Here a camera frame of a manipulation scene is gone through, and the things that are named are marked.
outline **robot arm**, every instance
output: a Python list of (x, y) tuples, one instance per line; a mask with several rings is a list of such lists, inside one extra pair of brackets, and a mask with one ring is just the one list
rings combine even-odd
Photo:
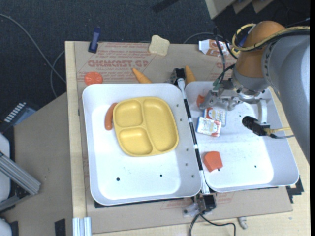
[[(233, 70), (240, 100), (248, 101), (271, 86), (308, 163), (310, 162), (310, 29), (291, 34), (278, 23), (263, 21), (249, 32)], [(274, 35), (268, 45), (253, 48)]]

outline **black cable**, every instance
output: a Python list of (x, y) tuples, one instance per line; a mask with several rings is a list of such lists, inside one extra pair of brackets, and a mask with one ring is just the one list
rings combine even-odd
[(55, 68), (51, 65), (51, 63), (48, 61), (48, 59), (46, 58), (46, 56), (43, 54), (42, 50), (39, 48), (39, 46), (36, 44), (35, 40), (32, 38), (32, 36), (28, 33), (27, 30), (24, 29), (23, 26), (21, 26), (18, 22), (16, 22), (14, 19), (1, 14), (0, 13), (0, 17), (4, 17), (8, 20), (10, 20), (11, 22), (15, 23), (22, 31), (24, 31), (24, 33), (29, 37), (29, 39), (32, 41), (32, 43), (34, 44), (34, 46), (37, 48), (37, 50), (39, 51), (39, 53), (42, 55), (42, 57), (44, 58), (44, 60), (47, 62), (47, 64), (49, 65), (49, 67), (54, 71), (54, 73), (56, 73), (56, 75), (64, 82), (66, 83), (65, 79), (55, 70)]
[[(54, 63), (53, 63), (53, 68), (55, 68), (56, 66), (56, 63), (57, 61), (60, 59), (60, 57), (64, 54), (64, 51), (62, 51), (58, 56), (57, 58), (55, 59)], [(55, 98), (57, 98), (57, 94), (55, 92), (55, 89), (54, 89), (54, 84), (53, 84), (53, 70), (50, 71), (50, 87), (51, 87), (51, 90), (55, 96)]]
[(192, 220), (190, 226), (189, 226), (189, 230), (188, 230), (188, 236), (191, 236), (191, 231), (192, 231), (192, 227), (193, 225), (195, 224), (196, 220), (198, 219), (198, 217), (202, 214), (203, 212), (201, 213), (198, 213)]
[(294, 137), (294, 135), (289, 135), (289, 136), (276, 136), (275, 134), (270, 134), (269, 136), (270, 136), (271, 138), (274, 138), (274, 139), (286, 139), (286, 138)]
[(198, 213), (192, 220), (190, 226), (189, 226), (189, 230), (188, 230), (188, 236), (191, 236), (191, 231), (192, 231), (192, 227), (195, 224), (195, 222), (197, 221), (198, 217), (201, 216), (205, 221), (207, 221), (209, 224), (214, 225), (214, 226), (228, 226), (228, 225), (232, 225), (234, 227), (234, 236), (236, 236), (236, 226), (234, 223), (225, 223), (225, 224), (216, 224), (211, 222), (210, 220), (206, 219), (203, 215), (203, 211)]
[(294, 26), (294, 25), (299, 25), (299, 24), (301, 24), (301, 23), (304, 23), (304, 22), (307, 22), (307, 21), (310, 21), (310, 20), (311, 20), (311, 17), (308, 17), (308, 18), (306, 18), (306, 19), (304, 19), (304, 20), (301, 20), (301, 21), (299, 21), (299, 22), (296, 22), (296, 23), (287, 25), (286, 27), (291, 27), (291, 26)]
[(224, 79), (224, 76), (225, 76), (225, 72), (228, 71), (228, 70), (230, 70), (230, 69), (234, 69), (234, 66), (235, 66), (235, 64), (232, 64), (232, 65), (228, 66), (228, 67), (225, 69), (225, 71), (222, 72), (222, 73), (219, 75), (219, 77), (218, 77), (218, 79), (220, 80), (219, 83), (222, 83), (222, 81), (223, 81), (223, 79)]
[(223, 76), (224, 76), (224, 73), (225, 73), (225, 58), (224, 58), (224, 53), (222, 51), (221, 45), (220, 45), (219, 40), (218, 40), (218, 29), (217, 29), (217, 27), (215, 27), (213, 29), (213, 33), (215, 35), (216, 44), (217, 44), (217, 47), (218, 47), (220, 55), (221, 55), (221, 60), (222, 60), (222, 65), (223, 65)]
[(285, 21), (286, 21), (286, 23), (283, 23), (282, 25), (284, 25), (286, 28), (307, 21), (307, 20), (302, 20), (302, 21), (299, 21), (299, 22), (294, 23), (294, 24), (289, 24), (289, 22), (290, 22), (290, 14), (292, 14), (292, 13), (295, 13), (296, 15), (301, 15), (304, 18), (310, 17), (310, 13), (309, 13), (308, 10), (305, 10), (305, 11), (294, 10), (294, 9), (288, 7), (282, 0), (278, 0), (278, 1), (280, 2), (280, 4), (283, 7), (280, 7), (280, 8), (278, 8), (275, 11), (274, 15), (272, 16), (272, 21), (276, 21), (276, 22), (279, 21), (279, 18), (277, 17), (277, 14), (279, 14), (278, 12), (280, 12), (281, 10), (284, 11), (284, 13), (282, 13), (281, 15), (285, 15)]
[(190, 39), (192, 39), (193, 37), (196, 37), (196, 36), (199, 36), (199, 35), (211, 35), (211, 36), (214, 36), (214, 34), (212, 32), (200, 32), (200, 33), (196, 33), (192, 36), (190, 36), (189, 38), (187, 38), (183, 44), (186, 44)]
[(210, 220), (206, 219), (202, 214), (200, 215), (205, 221), (207, 221), (209, 224), (214, 225), (214, 226), (228, 226), (228, 225), (232, 225), (234, 227), (234, 236), (236, 236), (236, 226), (234, 223), (229, 222), (229, 223), (225, 223), (225, 224), (215, 224), (213, 222), (211, 222)]
[(228, 52), (232, 55), (233, 58), (237, 59), (237, 57), (236, 57), (236, 56), (234, 55), (234, 53), (231, 51), (230, 46), (229, 46), (229, 43), (227, 42), (227, 40), (226, 40), (226, 38), (225, 38), (225, 36), (224, 36), (224, 33), (223, 33), (217, 26), (216, 26), (216, 28), (217, 28), (217, 30), (221, 33), (222, 38), (223, 38), (223, 40), (224, 40), (224, 42), (225, 42), (225, 45), (226, 45), (226, 48), (227, 48)]

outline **black wire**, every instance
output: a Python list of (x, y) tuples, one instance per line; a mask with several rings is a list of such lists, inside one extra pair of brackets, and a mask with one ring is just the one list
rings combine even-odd
[(221, 55), (221, 60), (222, 60), (222, 65), (223, 65), (223, 76), (224, 76), (224, 73), (225, 73), (225, 58), (224, 58), (224, 53), (222, 51), (221, 45), (220, 45), (219, 40), (218, 40), (217, 27), (215, 27), (213, 29), (213, 33), (215, 34), (216, 44), (217, 44), (217, 47), (218, 47), (220, 55)]
[(228, 226), (228, 225), (232, 225), (234, 227), (234, 236), (236, 236), (236, 226), (234, 223), (225, 223), (225, 224), (215, 224), (213, 222), (211, 222), (210, 220), (206, 219), (203, 215), (203, 211), (198, 213), (192, 220), (190, 226), (189, 226), (189, 230), (188, 230), (188, 236), (191, 236), (191, 231), (192, 231), (192, 227), (195, 224), (196, 220), (198, 219), (199, 216), (201, 216), (205, 221), (207, 221), (209, 224), (214, 225), (214, 226)]
[(294, 135), (289, 135), (289, 136), (276, 136), (275, 134), (270, 134), (270, 137), (271, 137), (271, 138), (274, 138), (274, 139), (286, 139), (286, 138), (294, 137)]
[(196, 37), (196, 36), (199, 36), (199, 35), (211, 35), (211, 36), (214, 36), (214, 34), (213, 34), (212, 32), (200, 32), (200, 33), (196, 33), (196, 34), (190, 36), (189, 38), (187, 38), (187, 39), (183, 42), (183, 44), (186, 44), (186, 43), (187, 43), (189, 40), (191, 40), (193, 37)]
[(225, 69), (224, 72), (222, 72), (222, 73), (218, 76), (218, 79), (220, 79), (219, 83), (222, 83), (222, 81), (223, 81), (223, 79), (224, 79), (224, 76), (225, 76), (225, 72), (226, 72), (227, 70), (234, 69), (234, 66), (235, 66), (235, 64), (230, 65), (229, 67), (227, 67), (227, 68)]
[(306, 18), (306, 19), (304, 19), (304, 20), (301, 20), (301, 21), (299, 21), (299, 22), (296, 22), (296, 23), (287, 25), (286, 27), (291, 27), (291, 26), (294, 26), (294, 25), (298, 25), (298, 24), (300, 24), (300, 23), (304, 23), (304, 22), (307, 22), (307, 21), (310, 21), (310, 20), (311, 20), (311, 17), (308, 17), (308, 18)]
[(234, 236), (236, 236), (236, 226), (234, 223), (225, 223), (225, 224), (215, 224), (213, 222), (211, 222), (210, 220), (206, 219), (202, 214), (200, 215), (205, 221), (207, 221), (209, 224), (214, 225), (214, 226), (228, 226), (228, 225), (232, 225), (234, 227)]
[(37, 48), (37, 50), (39, 51), (39, 53), (42, 55), (42, 57), (44, 58), (44, 60), (47, 62), (47, 64), (49, 65), (49, 67), (54, 71), (54, 73), (64, 82), (66, 83), (65, 79), (55, 70), (55, 68), (51, 65), (51, 63), (48, 61), (48, 59), (46, 58), (46, 56), (43, 54), (42, 50), (40, 49), (40, 47), (37, 45), (37, 43), (35, 42), (35, 40), (32, 38), (32, 36), (29, 34), (29, 32), (27, 30), (24, 29), (23, 26), (21, 26), (17, 21), (15, 21), (14, 19), (12, 19), (11, 17), (8, 17), (4, 14), (0, 13), (0, 17), (4, 17), (8, 20), (10, 20), (11, 22), (15, 23), (31, 40), (31, 42), (34, 44), (34, 46)]
[(227, 40), (226, 40), (226, 38), (225, 38), (225, 36), (224, 36), (224, 33), (223, 33), (217, 26), (216, 26), (216, 28), (217, 28), (217, 30), (221, 33), (222, 38), (223, 38), (223, 40), (224, 40), (224, 42), (225, 42), (225, 45), (226, 45), (226, 48), (227, 48), (228, 52), (233, 56), (233, 58), (237, 59), (237, 57), (236, 57), (236, 56), (234, 55), (234, 53), (231, 51), (230, 46), (229, 46), (229, 44), (228, 44), (228, 42), (227, 42)]
[[(62, 51), (58, 56), (57, 58), (55, 59), (54, 63), (53, 63), (53, 68), (55, 68), (56, 66), (56, 63), (57, 61), (60, 59), (60, 57), (64, 54), (64, 51)], [(54, 89), (54, 83), (53, 83), (53, 70), (50, 71), (50, 87), (51, 87), (51, 90), (55, 96), (55, 98), (57, 98), (57, 94), (56, 94), (56, 91)]]
[(197, 214), (197, 215), (193, 218), (193, 220), (192, 220), (192, 222), (191, 222), (191, 224), (190, 224), (190, 226), (189, 226), (188, 236), (191, 236), (192, 227), (193, 227), (193, 225), (195, 224), (195, 222), (196, 222), (196, 220), (198, 219), (198, 217), (201, 215), (201, 213)]
[(292, 12), (294, 12), (296, 14), (302, 14), (304, 16), (306, 16), (308, 14), (308, 11), (294, 10), (294, 9), (288, 7), (282, 0), (278, 0), (278, 1), (283, 5), (283, 7), (285, 7), (287, 9), (288, 12), (292, 11)]

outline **orange block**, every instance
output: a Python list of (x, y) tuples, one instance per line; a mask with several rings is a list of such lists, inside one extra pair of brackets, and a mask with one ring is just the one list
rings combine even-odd
[(218, 151), (208, 152), (205, 155), (203, 162), (210, 172), (223, 167), (220, 153)]
[(98, 72), (88, 72), (84, 76), (84, 82), (86, 85), (92, 85), (92, 84), (102, 84), (103, 83), (103, 77)]

